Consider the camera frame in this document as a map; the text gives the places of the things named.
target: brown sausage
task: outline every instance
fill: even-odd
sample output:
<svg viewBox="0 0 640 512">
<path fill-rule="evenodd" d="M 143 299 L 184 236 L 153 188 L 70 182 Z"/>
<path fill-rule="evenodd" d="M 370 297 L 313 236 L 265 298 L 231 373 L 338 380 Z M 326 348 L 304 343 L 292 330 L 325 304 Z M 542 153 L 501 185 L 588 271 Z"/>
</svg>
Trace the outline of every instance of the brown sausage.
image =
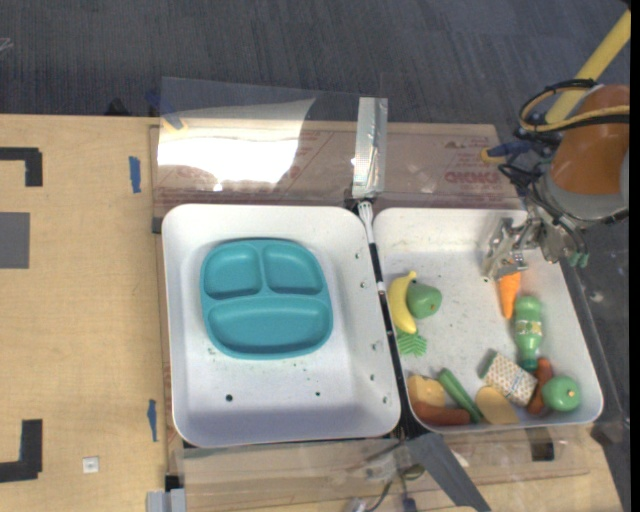
<svg viewBox="0 0 640 512">
<path fill-rule="evenodd" d="M 429 425 L 446 427 L 471 423 L 471 415 L 464 409 L 437 407 L 426 402 L 413 402 L 411 406 L 416 416 Z"/>
<path fill-rule="evenodd" d="M 538 384 L 533 392 L 533 396 L 527 405 L 527 412 L 529 414 L 538 415 L 544 409 L 544 402 L 542 401 L 542 386 L 551 380 L 553 377 L 553 369 L 551 368 L 551 362 L 546 357 L 538 358 L 538 369 L 533 373 L 534 377 L 538 379 Z"/>
</svg>

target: white plastic tray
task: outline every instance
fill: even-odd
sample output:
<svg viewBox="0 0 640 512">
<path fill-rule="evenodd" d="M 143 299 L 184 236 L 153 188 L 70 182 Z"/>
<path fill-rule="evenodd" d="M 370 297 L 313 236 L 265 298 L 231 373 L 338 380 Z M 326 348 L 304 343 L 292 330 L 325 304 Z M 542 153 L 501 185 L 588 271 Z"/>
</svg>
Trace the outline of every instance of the white plastic tray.
<svg viewBox="0 0 640 512">
<path fill-rule="evenodd" d="M 418 331 L 428 341 L 426 355 L 401 356 L 405 378 L 414 373 L 436 377 L 446 367 L 474 398 L 484 385 L 478 373 L 489 350 L 517 359 L 512 327 L 502 315 L 496 284 L 484 282 L 480 270 L 491 232 L 505 216 L 519 224 L 526 214 L 521 210 L 392 208 L 376 216 L 374 235 L 387 287 L 394 278 L 415 270 L 418 281 L 439 288 L 443 296 L 439 311 L 418 321 Z M 555 374 L 577 381 L 582 405 L 545 417 L 516 407 L 518 425 L 429 426 L 430 430 L 451 433 L 589 423 L 600 415 L 602 392 L 562 269 L 545 261 L 540 250 L 526 251 L 525 258 L 530 268 L 522 274 L 520 293 L 537 296 L 543 305 L 540 355 L 549 358 Z"/>
<path fill-rule="evenodd" d="M 301 357 L 252 361 L 218 351 L 203 324 L 198 279 L 217 244 L 274 237 L 318 259 L 334 314 L 330 338 Z M 400 400 L 361 221 L 331 207 L 182 205 L 162 224 L 173 416 L 189 443 L 223 447 L 378 437 Z"/>
</svg>

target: dark gray floor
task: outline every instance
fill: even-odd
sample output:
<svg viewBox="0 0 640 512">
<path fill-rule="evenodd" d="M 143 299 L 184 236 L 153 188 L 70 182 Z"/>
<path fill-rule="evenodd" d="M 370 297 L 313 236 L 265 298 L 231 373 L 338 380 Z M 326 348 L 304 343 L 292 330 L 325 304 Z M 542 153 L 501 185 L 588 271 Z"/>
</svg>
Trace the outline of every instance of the dark gray floor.
<svg viewBox="0 0 640 512">
<path fill-rule="evenodd" d="M 383 94 L 391 121 L 490 123 L 571 78 L 617 0 L 0 0 L 0 112 L 147 115 L 163 76 Z M 601 77 L 630 82 L 627 45 Z M 628 224 L 590 235 L 579 273 L 607 397 L 603 440 L 630 510 Z M 602 360 L 599 354 L 594 359 Z"/>
</svg>

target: yellow tube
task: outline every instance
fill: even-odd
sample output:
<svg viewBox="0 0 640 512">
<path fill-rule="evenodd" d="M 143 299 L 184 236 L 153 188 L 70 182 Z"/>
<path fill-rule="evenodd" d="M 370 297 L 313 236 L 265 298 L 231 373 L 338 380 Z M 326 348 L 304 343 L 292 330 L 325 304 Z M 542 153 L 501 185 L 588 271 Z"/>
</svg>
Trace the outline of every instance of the yellow tube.
<svg viewBox="0 0 640 512">
<path fill-rule="evenodd" d="M 597 80 L 630 38 L 631 9 L 627 9 L 591 54 L 591 57 L 584 63 L 575 78 Z M 551 124 L 565 119 L 580 101 L 583 94 L 583 91 L 567 91 L 563 93 L 545 114 L 545 121 Z"/>
</svg>

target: teal plate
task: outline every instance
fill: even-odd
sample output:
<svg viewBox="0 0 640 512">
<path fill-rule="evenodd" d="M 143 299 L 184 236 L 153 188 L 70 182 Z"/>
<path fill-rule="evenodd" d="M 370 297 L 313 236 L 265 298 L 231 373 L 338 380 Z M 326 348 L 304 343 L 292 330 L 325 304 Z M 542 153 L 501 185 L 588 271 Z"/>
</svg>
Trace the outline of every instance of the teal plate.
<svg viewBox="0 0 640 512">
<path fill-rule="evenodd" d="M 243 239 L 214 247 L 200 269 L 200 300 L 209 339 L 232 357 L 308 354 L 333 329 L 318 260 L 288 240 Z"/>
</svg>

